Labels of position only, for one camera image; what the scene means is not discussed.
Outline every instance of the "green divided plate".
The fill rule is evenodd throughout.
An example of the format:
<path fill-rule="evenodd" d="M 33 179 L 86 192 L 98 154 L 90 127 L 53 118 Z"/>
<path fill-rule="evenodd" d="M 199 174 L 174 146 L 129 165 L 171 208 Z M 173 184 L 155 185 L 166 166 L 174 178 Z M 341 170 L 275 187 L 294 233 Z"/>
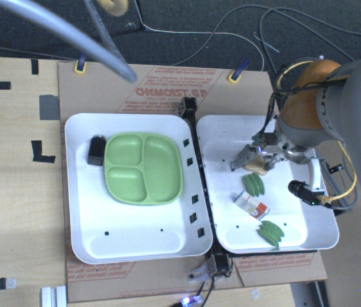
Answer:
<path fill-rule="evenodd" d="M 108 139 L 104 173 L 112 197 L 133 205 L 161 205 L 183 190 L 181 156 L 169 138 L 150 133 L 121 133 Z"/>

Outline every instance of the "blue clip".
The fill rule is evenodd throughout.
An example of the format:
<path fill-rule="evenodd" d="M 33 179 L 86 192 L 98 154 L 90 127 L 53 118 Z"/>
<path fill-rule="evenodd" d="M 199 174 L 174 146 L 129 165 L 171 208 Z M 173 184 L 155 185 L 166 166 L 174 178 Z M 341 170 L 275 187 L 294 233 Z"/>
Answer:
<path fill-rule="evenodd" d="M 74 72 L 78 75 L 82 75 L 86 70 L 86 56 L 84 53 L 81 53 L 79 60 L 76 61 L 76 65 L 74 67 Z"/>
<path fill-rule="evenodd" d="M 240 66 L 237 68 L 237 70 L 235 70 L 234 72 L 232 72 L 229 77 L 227 78 L 227 80 L 229 81 L 230 84 L 236 84 L 241 77 L 241 73 L 243 70 L 246 69 L 246 67 L 249 65 L 249 59 L 245 59 Z"/>

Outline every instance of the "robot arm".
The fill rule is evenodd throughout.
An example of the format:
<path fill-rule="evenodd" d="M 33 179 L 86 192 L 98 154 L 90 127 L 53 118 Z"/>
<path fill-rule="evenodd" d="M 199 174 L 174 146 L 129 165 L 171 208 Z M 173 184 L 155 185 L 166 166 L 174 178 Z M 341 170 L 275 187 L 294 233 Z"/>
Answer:
<path fill-rule="evenodd" d="M 282 160 L 307 164 L 310 149 L 333 139 L 344 143 L 361 185 L 361 60 L 343 66 L 315 61 L 293 88 L 273 133 L 254 136 L 231 163 L 232 171 L 256 155 L 263 156 L 266 171 Z"/>

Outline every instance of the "white tray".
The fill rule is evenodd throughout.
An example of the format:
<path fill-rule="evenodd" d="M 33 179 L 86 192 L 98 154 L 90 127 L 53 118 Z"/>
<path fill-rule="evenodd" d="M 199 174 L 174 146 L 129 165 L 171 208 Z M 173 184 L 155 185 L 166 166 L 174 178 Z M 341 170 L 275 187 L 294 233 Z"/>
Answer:
<path fill-rule="evenodd" d="M 87 163 L 90 140 L 123 132 L 149 132 L 179 148 L 183 191 L 167 205 L 139 206 L 108 193 L 104 169 Z M 178 116 L 77 114 L 65 125 L 72 249 L 88 264 L 203 255 L 213 242 L 193 141 Z M 193 159 L 188 166 L 187 160 Z"/>
<path fill-rule="evenodd" d="M 260 221 L 233 204 L 233 199 L 244 189 L 241 177 L 249 172 L 243 168 L 231 172 L 230 162 L 252 142 L 251 137 L 263 124 L 263 116 L 205 116 L 197 125 L 216 235 L 231 253 L 275 251 L 257 234 Z M 273 129 L 271 122 L 266 132 Z M 270 220 L 283 229 L 285 237 L 280 251 L 329 249 L 336 245 L 339 231 L 333 211 L 307 205 L 287 189 L 294 179 L 309 182 L 307 165 L 278 162 L 261 178 L 266 193 L 258 199 L 270 208 L 262 220 Z M 325 189 L 322 179 L 321 188 Z"/>

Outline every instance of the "cardboard box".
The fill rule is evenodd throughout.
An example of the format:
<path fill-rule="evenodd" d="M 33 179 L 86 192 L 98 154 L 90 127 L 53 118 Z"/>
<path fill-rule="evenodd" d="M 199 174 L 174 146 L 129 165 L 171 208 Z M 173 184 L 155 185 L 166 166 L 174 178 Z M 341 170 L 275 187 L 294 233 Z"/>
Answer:
<path fill-rule="evenodd" d="M 65 160 L 65 122 L 77 113 L 179 113 L 182 97 L 195 97 L 197 119 L 208 114 L 264 115 L 272 89 L 266 72 L 242 73 L 233 85 L 232 70 L 132 65 L 138 75 L 127 83 L 98 63 L 88 63 L 83 75 L 74 62 L 58 63 L 63 164 L 63 197 L 67 243 L 68 301 L 92 301 L 196 292 L 201 283 L 190 282 L 188 271 L 205 262 L 205 256 L 142 262 L 88 265 L 70 247 L 68 185 Z M 231 277 L 215 290 L 326 279 L 319 252 L 234 258 Z"/>

